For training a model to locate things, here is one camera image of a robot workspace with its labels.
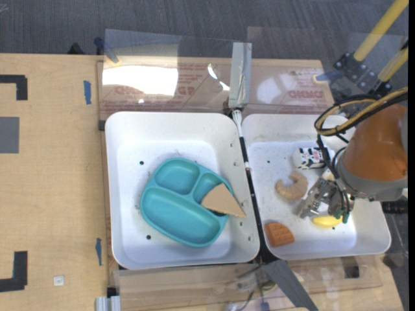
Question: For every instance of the white plastic tray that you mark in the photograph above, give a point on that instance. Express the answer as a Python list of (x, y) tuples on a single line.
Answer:
[(136, 212), (279, 134)]

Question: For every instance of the thin black and white rod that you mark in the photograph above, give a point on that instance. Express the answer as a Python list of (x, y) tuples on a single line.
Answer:
[(247, 164)]

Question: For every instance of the tan pizza slice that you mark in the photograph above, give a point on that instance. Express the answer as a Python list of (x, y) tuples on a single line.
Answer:
[(223, 201)]

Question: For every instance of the yellow banana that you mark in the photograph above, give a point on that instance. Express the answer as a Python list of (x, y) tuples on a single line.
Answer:
[(324, 221)]

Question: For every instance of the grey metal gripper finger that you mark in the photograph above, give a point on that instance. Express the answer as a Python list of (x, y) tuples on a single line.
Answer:
[(321, 190), (308, 210)]

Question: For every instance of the white cow print carton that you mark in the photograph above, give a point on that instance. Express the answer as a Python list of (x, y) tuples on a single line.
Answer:
[(308, 158)]

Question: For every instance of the orange waffle biscuit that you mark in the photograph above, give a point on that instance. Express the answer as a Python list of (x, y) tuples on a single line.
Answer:
[(279, 235)]

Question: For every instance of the beige croissant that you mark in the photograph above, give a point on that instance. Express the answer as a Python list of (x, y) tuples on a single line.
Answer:
[(296, 188)]

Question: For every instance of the blue divided plate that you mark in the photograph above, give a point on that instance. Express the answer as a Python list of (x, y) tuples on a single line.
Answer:
[(175, 209)]

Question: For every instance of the brown cardboard board red print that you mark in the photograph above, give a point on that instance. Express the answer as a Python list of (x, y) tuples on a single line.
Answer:
[(201, 89)]

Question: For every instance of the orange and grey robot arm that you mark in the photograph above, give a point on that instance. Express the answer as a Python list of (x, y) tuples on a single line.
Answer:
[(376, 147)]

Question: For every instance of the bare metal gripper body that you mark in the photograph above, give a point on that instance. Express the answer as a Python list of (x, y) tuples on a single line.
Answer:
[(335, 202)]

